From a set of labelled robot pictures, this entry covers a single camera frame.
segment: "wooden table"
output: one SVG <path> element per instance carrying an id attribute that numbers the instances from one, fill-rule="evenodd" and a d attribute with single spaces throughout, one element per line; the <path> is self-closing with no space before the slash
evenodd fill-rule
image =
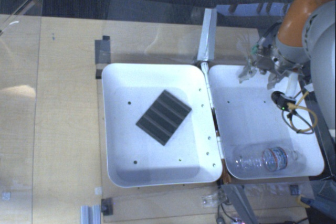
<path id="1" fill-rule="evenodd" d="M 186 51 L 194 48 L 198 44 L 201 27 L 43 17 L 35 138 L 32 142 L 34 158 L 30 160 L 34 168 L 33 201 L 31 203 L 25 197 L 13 194 L 11 205 L 3 207 L 5 210 L 0 209 L 0 223 L 30 223 L 31 216 L 34 224 L 79 223 L 82 205 L 100 204 L 101 187 L 107 183 L 104 171 L 106 162 L 101 158 L 101 119 L 98 113 L 100 92 L 97 91 L 95 79 L 94 41 L 101 39 L 106 29 L 110 29 L 109 35 L 114 44 L 119 42 L 121 46 L 128 46 L 127 49 L 132 46 L 139 48 L 139 44 L 148 45 L 149 52 L 161 53 L 167 48 L 168 51 L 176 49 L 181 42 L 185 44 L 186 40 L 190 44 L 185 44 L 183 48 Z M 257 32 L 253 29 L 218 28 L 216 37 L 219 54 L 229 55 L 229 60 L 239 62 L 244 60 L 244 46 L 256 41 Z M 238 40 L 242 48 L 240 52 L 236 48 Z M 16 141 L 22 146 L 26 143 L 19 138 Z M 22 165 L 22 158 L 18 157 L 17 165 Z M 118 195 L 123 193 L 122 189 L 118 189 Z M 216 208 L 201 215 L 123 223 L 215 223 L 215 211 Z M 278 208 L 262 211 L 262 215 L 269 216 L 265 220 L 277 221 L 278 216 L 279 221 L 283 221 L 284 217 L 298 220 L 306 213 L 298 205 L 290 208 L 279 205 Z"/>

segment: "glass panel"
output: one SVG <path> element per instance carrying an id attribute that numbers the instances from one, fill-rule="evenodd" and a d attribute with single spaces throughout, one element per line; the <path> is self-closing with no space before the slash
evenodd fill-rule
<path id="1" fill-rule="evenodd" d="M 218 217 L 224 218 L 225 223 L 296 223 L 300 220 L 309 223 L 307 212 L 312 213 L 312 223 L 318 223 L 322 219 L 325 223 L 333 223 L 333 209 L 336 205 L 334 188 L 335 182 L 332 180 L 307 180 L 243 184 L 234 182 L 212 188 L 198 185 L 190 189 L 125 190 L 123 194 L 112 197 L 113 216 L 104 217 L 104 221 L 136 220 L 145 215 L 149 218 L 173 216 L 190 205 L 194 211 L 184 211 L 185 216 L 208 214 L 212 219 L 210 223 L 216 223 Z M 179 207 L 180 201 L 173 199 L 172 195 L 182 200 L 182 208 Z M 150 212 L 143 212 L 146 204 L 151 205 Z"/>
<path id="2" fill-rule="evenodd" d="M 250 3 L 230 1 L 217 5 L 215 58 L 211 64 L 245 65 L 252 46 L 267 29 L 283 19 L 286 3 Z"/>
<path id="3" fill-rule="evenodd" d="M 8 223 L 32 222 L 41 13 L 42 0 L 0 0 L 0 219 Z"/>
<path id="4" fill-rule="evenodd" d="M 195 62 L 204 8 L 142 0 L 106 4 L 102 34 L 110 38 L 111 62 Z"/>

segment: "black cable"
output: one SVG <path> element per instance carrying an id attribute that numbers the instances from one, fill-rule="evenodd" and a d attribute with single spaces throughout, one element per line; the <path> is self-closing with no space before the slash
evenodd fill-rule
<path id="1" fill-rule="evenodd" d="M 298 97 L 299 94 L 302 93 L 302 92 L 303 92 L 303 89 L 302 89 L 301 91 L 299 91 L 299 92 L 293 97 L 293 99 L 296 99 L 296 97 Z"/>
<path id="2" fill-rule="evenodd" d="M 284 110 L 282 110 L 282 112 L 281 112 L 281 117 L 282 117 L 283 121 L 284 121 L 284 122 L 287 124 L 287 126 L 290 127 L 293 131 L 298 132 L 298 131 L 295 130 L 295 129 L 293 128 L 293 126 L 290 125 L 290 124 L 288 123 L 288 121 L 285 119 L 284 113 L 285 113 Z M 297 112 L 296 112 L 295 114 L 293 114 L 293 113 L 288 113 L 288 114 L 287 114 L 287 117 L 289 117 L 290 114 L 291 114 L 291 115 L 294 115 L 294 116 L 297 116 L 299 119 L 301 119 L 303 122 L 305 122 L 305 124 L 311 129 L 311 132 L 309 132 L 309 133 L 308 133 L 308 132 L 304 132 L 304 133 L 300 133 L 300 134 L 313 134 L 313 133 L 314 133 L 314 129 L 313 129 L 313 127 L 309 124 L 309 122 L 306 121 L 303 117 L 301 117 Z"/>
<path id="3" fill-rule="evenodd" d="M 269 33 L 271 33 L 273 31 L 274 28 L 276 28 L 278 25 L 281 25 L 282 20 L 279 20 L 277 22 L 275 22 L 274 24 L 272 24 L 267 30 L 266 32 L 262 35 L 262 37 L 267 37 Z"/>
<path id="4" fill-rule="evenodd" d="M 301 220 L 295 222 L 295 224 L 300 224 L 300 223 L 304 222 L 305 220 L 308 220 L 308 218 L 302 218 Z"/>
<path id="5" fill-rule="evenodd" d="M 232 221 L 237 222 L 236 219 L 234 219 L 233 217 L 229 216 L 229 215 L 225 212 L 223 204 L 221 204 L 220 207 L 222 208 L 224 215 L 226 215 L 226 216 L 227 216 L 229 219 L 231 219 Z"/>
<path id="6" fill-rule="evenodd" d="M 297 116 L 298 118 L 300 118 L 306 125 L 308 125 L 308 127 L 311 129 L 311 132 L 307 133 L 307 132 L 304 132 L 303 134 L 313 134 L 314 133 L 314 129 L 313 127 L 309 124 L 308 121 L 306 121 L 302 116 L 300 116 L 299 113 L 296 113 L 295 116 Z"/>
<path id="7" fill-rule="evenodd" d="M 220 217 L 220 215 L 219 215 L 219 207 L 220 207 L 220 206 L 217 207 L 217 218 Z"/>

